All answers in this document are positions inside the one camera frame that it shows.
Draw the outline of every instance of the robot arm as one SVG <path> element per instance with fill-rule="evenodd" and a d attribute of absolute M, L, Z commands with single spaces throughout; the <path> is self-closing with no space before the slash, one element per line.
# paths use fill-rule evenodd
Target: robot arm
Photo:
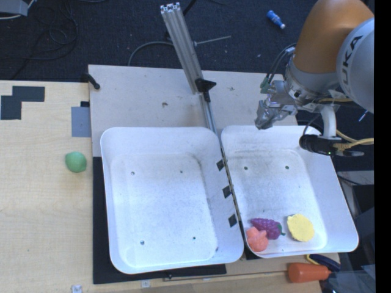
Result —
<path fill-rule="evenodd" d="M 296 46 L 285 48 L 276 60 L 289 57 L 284 81 L 272 81 L 268 74 L 261 84 L 267 98 L 260 101 L 256 127 L 270 128 L 298 110 L 319 113 L 323 135 L 304 135 L 301 147 L 325 155 L 351 155 L 333 147 L 340 140 L 335 102 L 354 101 L 374 113 L 374 35 L 375 16 L 362 1 L 318 0 Z M 338 87 L 344 94 L 336 91 Z"/>

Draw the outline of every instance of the white tray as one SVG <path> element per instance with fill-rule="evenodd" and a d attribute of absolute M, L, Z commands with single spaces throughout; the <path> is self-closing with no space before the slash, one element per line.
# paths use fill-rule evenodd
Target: white tray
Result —
<path fill-rule="evenodd" d="M 244 242 L 232 195 L 224 195 L 228 177 L 217 164 L 220 149 L 217 136 L 203 127 L 103 133 L 109 251 L 119 271 L 224 264 L 241 257 Z"/>
<path fill-rule="evenodd" d="M 262 217 L 282 224 L 285 236 L 270 240 L 262 258 L 349 252 L 358 235 L 331 158 L 299 147 L 303 126 L 228 126 L 221 136 L 243 229 Z M 319 135 L 309 127 L 307 134 Z M 287 216 L 301 213 L 313 223 L 308 242 L 294 240 Z"/>

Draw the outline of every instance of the orange cylinder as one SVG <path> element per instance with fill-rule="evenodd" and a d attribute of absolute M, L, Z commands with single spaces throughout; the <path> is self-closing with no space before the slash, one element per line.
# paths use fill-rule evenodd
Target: orange cylinder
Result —
<path fill-rule="evenodd" d="M 324 265 L 293 262 L 288 267 L 289 279 L 294 283 L 326 280 L 331 271 Z"/>

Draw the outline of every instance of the yellow round object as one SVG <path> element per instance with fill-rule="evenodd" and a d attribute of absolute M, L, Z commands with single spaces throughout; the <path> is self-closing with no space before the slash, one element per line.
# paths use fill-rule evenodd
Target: yellow round object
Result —
<path fill-rule="evenodd" d="M 293 239 L 298 241 L 307 242 L 315 235 L 312 222 L 302 214 L 288 216 L 287 224 Z"/>

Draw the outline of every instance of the blue object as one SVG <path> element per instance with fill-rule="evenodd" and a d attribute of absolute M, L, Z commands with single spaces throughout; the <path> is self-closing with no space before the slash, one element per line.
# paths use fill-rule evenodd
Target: blue object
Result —
<path fill-rule="evenodd" d="M 266 14 L 266 16 L 267 16 L 274 24 L 276 24 L 277 26 L 279 26 L 281 29 L 284 29 L 284 28 L 285 28 L 285 24 L 283 24 L 283 23 L 281 22 L 280 17 L 279 17 L 277 14 L 275 14 L 272 10 L 270 10 L 270 11 Z"/>

